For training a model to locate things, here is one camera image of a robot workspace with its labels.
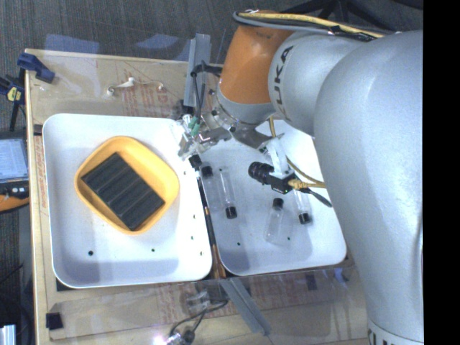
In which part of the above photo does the brown cardboard board, red print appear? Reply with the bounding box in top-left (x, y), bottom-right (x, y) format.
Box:
top-left (24, 47), bottom-right (368, 345)

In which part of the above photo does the black ribbed rectangular block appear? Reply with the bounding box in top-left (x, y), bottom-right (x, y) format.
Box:
top-left (80, 152), bottom-right (167, 232)

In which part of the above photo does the clear plastic bottle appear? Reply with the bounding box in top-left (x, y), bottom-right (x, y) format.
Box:
top-left (263, 197), bottom-right (285, 247)
top-left (200, 165), bottom-right (219, 212)
top-left (292, 188), bottom-right (312, 226)
top-left (218, 166), bottom-right (239, 220)
top-left (186, 140), bottom-right (203, 171)

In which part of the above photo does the white curved plastic piece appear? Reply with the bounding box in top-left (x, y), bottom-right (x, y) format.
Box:
top-left (106, 76), bottom-right (165, 97)

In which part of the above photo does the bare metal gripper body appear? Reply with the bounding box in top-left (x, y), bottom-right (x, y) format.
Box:
top-left (183, 111), bottom-right (241, 155)

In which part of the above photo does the yellow bowl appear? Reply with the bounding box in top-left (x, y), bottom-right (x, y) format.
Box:
top-left (73, 135), bottom-right (180, 236)

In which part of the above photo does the black cylinder on white bracket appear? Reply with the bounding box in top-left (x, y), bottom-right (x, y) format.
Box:
top-left (247, 137), bottom-right (298, 196)

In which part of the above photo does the white plastic tray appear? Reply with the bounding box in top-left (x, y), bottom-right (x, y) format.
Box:
top-left (195, 119), bottom-right (348, 277)
top-left (42, 112), bottom-right (213, 290)

